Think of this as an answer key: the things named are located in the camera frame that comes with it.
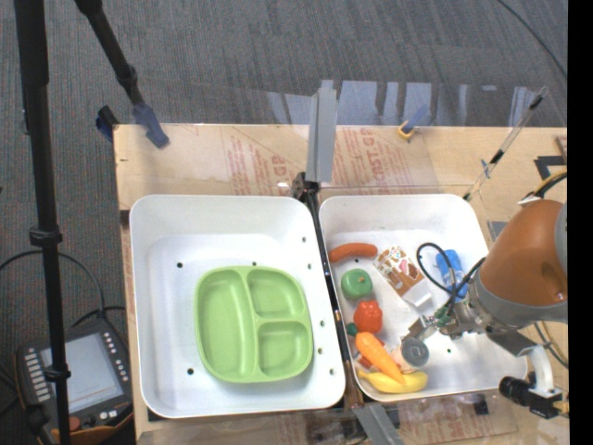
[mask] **wooden table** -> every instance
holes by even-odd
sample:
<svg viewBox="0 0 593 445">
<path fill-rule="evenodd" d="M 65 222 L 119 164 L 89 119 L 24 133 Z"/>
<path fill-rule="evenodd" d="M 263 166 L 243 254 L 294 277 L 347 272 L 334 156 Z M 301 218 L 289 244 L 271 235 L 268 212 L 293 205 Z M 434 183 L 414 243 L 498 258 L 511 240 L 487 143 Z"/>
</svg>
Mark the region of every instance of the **wooden table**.
<svg viewBox="0 0 593 445">
<path fill-rule="evenodd" d="M 128 339 L 132 361 L 134 421 L 138 443 L 310 443 L 311 431 L 332 430 L 344 414 L 278 413 L 217 420 L 149 420 L 138 378 L 137 328 L 133 301 L 132 253 L 126 213 L 140 197 L 153 194 L 288 196 L 306 170 L 308 126 L 163 124 L 170 143 L 155 148 L 138 125 L 114 130 L 115 163 L 125 271 Z M 321 199 L 341 194 L 467 193 L 510 132 L 508 127 L 418 127 L 405 141 L 397 128 L 339 126 L 333 180 Z M 565 128 L 524 128 L 471 199 L 488 245 L 520 208 L 517 202 L 547 174 L 565 169 Z M 566 182 L 546 197 L 566 200 Z M 568 326 L 548 324 L 565 352 Z M 540 343 L 535 330 L 524 333 Z M 558 388 L 568 390 L 568 371 L 551 359 Z M 540 419 L 495 390 L 485 394 L 489 414 L 468 409 L 467 397 L 434 398 L 398 405 L 406 444 L 466 439 L 463 443 L 567 443 L 569 421 Z"/>
</svg>

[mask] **orange carrot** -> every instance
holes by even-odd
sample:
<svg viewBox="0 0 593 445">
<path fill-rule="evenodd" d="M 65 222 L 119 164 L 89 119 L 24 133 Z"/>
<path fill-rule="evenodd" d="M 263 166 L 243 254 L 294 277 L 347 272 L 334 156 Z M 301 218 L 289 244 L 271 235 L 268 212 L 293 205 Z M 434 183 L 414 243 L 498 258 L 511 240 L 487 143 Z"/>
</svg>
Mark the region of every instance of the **orange carrot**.
<svg viewBox="0 0 593 445">
<path fill-rule="evenodd" d="M 374 257 L 377 255 L 377 246 L 364 242 L 350 242 L 333 248 L 328 252 L 330 262 L 338 262 L 346 257 Z"/>
<path fill-rule="evenodd" d="M 405 384 L 403 374 L 399 370 L 399 366 L 395 360 L 389 356 L 387 350 L 381 344 L 381 341 L 368 331 L 361 331 L 354 337 L 354 344 L 359 350 L 359 353 L 364 356 L 373 366 L 398 381 L 400 384 Z"/>
</svg>

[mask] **tripod leg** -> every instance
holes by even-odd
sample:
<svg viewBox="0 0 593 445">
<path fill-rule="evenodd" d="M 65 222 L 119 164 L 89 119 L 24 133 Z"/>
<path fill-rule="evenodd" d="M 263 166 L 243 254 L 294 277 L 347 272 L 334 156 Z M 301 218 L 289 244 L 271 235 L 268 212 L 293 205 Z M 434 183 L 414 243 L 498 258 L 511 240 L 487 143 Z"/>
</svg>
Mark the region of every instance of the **tripod leg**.
<svg viewBox="0 0 593 445">
<path fill-rule="evenodd" d="M 140 94 L 136 70 L 128 64 L 121 51 L 120 44 L 103 12 L 102 0 L 74 0 L 74 2 L 91 23 L 107 59 L 115 71 L 118 82 L 132 100 L 134 117 L 138 123 L 148 129 L 146 136 L 158 147 L 166 145 L 169 142 L 169 137 L 163 133 L 152 108 L 146 104 Z"/>
<path fill-rule="evenodd" d="M 66 363 L 66 343 L 57 245 L 62 234 L 57 226 L 54 172 L 51 157 L 47 85 L 49 70 L 45 33 L 44 0 L 14 0 L 20 74 L 26 121 L 32 147 L 32 165 L 37 201 L 38 225 L 30 230 L 30 240 L 42 249 L 45 294 L 52 351 L 52 365 L 45 378 L 56 383 L 60 443 L 70 444 Z"/>
</svg>

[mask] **toy banana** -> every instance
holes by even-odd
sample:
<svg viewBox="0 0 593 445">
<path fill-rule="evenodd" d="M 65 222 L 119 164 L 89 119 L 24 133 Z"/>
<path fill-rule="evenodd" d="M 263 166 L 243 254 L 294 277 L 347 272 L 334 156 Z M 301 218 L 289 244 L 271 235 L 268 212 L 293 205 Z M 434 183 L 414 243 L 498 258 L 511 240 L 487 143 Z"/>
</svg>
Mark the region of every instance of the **toy banana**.
<svg viewBox="0 0 593 445">
<path fill-rule="evenodd" d="M 400 384 L 398 381 L 384 373 L 367 373 L 362 369 L 358 369 L 357 374 L 362 379 L 368 381 L 377 390 L 390 394 L 418 392 L 419 390 L 424 389 L 428 382 L 428 375 L 424 371 L 414 371 L 408 375 L 403 375 L 405 379 L 404 384 Z"/>
</svg>

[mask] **green divided plate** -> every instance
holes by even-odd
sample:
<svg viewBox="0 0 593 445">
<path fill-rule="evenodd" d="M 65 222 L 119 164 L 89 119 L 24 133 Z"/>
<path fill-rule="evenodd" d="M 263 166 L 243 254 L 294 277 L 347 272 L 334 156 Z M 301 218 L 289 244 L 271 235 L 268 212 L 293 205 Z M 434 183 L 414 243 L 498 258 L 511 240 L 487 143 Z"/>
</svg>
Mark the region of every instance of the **green divided plate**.
<svg viewBox="0 0 593 445">
<path fill-rule="evenodd" d="M 286 379 L 311 361 L 307 299 L 284 271 L 259 266 L 208 271 L 197 283 L 194 319 L 202 362 L 224 381 Z"/>
</svg>

